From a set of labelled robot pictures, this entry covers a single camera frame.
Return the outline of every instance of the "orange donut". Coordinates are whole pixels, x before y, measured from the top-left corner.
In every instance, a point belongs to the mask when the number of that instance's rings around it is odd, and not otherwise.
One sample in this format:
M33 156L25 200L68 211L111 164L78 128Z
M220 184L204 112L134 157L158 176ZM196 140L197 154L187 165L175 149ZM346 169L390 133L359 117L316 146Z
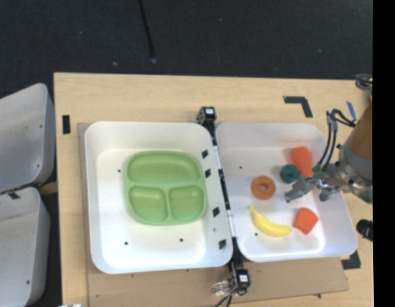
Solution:
M251 182L251 192L258 199L270 199L275 193L275 183L270 177L260 175Z

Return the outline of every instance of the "yellow banana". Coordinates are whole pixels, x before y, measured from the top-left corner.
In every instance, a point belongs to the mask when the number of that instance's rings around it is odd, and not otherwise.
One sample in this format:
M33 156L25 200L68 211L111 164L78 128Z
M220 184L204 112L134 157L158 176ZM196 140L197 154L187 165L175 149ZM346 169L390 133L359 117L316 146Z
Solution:
M265 216L261 215L253 206L250 206L250 211L252 212L252 220L256 227L273 237L285 237L290 234L293 229L291 226L275 224L267 219Z

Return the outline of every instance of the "toy food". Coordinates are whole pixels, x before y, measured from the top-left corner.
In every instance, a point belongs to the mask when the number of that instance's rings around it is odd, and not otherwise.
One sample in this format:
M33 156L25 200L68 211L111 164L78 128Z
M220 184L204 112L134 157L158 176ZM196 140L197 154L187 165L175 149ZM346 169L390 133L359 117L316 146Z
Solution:
M283 224L275 224L260 214L253 206L249 207L252 220L256 228L273 237L285 237L290 234L292 227Z
M280 177L284 183L290 184L298 180L298 178L300 177L300 172L294 165L288 164L284 165L281 169Z
M301 175L313 177L311 154L306 146L299 146L291 149L290 157L293 165L298 169Z
M318 220L318 216L311 209L302 207L295 216L293 227L304 234L308 234L314 228Z
M251 191L258 199L270 199L275 193L275 183L270 177L260 175L251 182Z

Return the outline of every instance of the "white tray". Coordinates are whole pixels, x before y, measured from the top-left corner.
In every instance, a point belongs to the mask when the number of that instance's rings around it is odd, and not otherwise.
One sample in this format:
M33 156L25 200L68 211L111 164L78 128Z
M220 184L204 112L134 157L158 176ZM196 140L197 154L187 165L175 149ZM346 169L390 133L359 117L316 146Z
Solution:
M325 140L316 127L303 123L223 123L217 127L216 136L238 247L244 257L270 262L346 256L355 251L357 238L341 193L326 202L319 200L317 189L290 203L284 199L291 184L281 180L280 170L291 164L290 150L308 147L313 164L323 154ZM276 185L275 195L265 201L251 193L252 180L262 174L272 177ZM253 225L250 205L276 223L292 225L300 207L313 210L320 221L307 235L293 229L287 237L270 237Z
M85 131L84 150L90 251L101 271L218 267L229 261L231 234L212 139L205 128L195 123L98 122ZM204 172L211 169L205 179L207 208L201 219L156 226L132 216L122 171L131 155L146 150L187 152L200 161ZM203 158L205 150L208 155ZM219 210L216 216L214 209Z

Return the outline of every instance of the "orange block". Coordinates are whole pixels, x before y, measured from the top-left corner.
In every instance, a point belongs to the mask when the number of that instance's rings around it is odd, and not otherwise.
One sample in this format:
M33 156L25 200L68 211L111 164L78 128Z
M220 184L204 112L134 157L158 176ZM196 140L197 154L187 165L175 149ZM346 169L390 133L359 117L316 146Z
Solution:
M293 165L298 169L301 175L313 177L311 154L306 146L299 146L291 149L290 157Z
M311 209L301 207L295 216L293 227L304 234L308 234L318 220L318 216Z

